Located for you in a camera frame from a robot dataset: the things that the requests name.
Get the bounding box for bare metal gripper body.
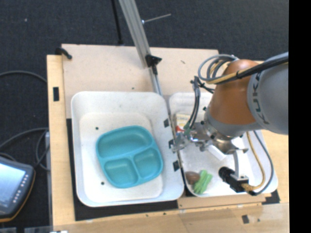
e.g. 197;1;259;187
188;122;244;155

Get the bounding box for white and yellow carton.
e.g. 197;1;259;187
174;113;193;133

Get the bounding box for brown oval toy food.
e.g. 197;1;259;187
185;171;201;185

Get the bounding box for green toy beans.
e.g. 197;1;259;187
193;169;213;195

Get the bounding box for white plastic tray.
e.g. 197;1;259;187
70;91;185;208
168;91;279;198

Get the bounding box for blue divided plate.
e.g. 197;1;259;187
95;125;164;189

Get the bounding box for pale wood board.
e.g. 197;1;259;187
61;43;273;210

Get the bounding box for black cylinder on white bracket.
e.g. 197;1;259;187
208;139;250;193

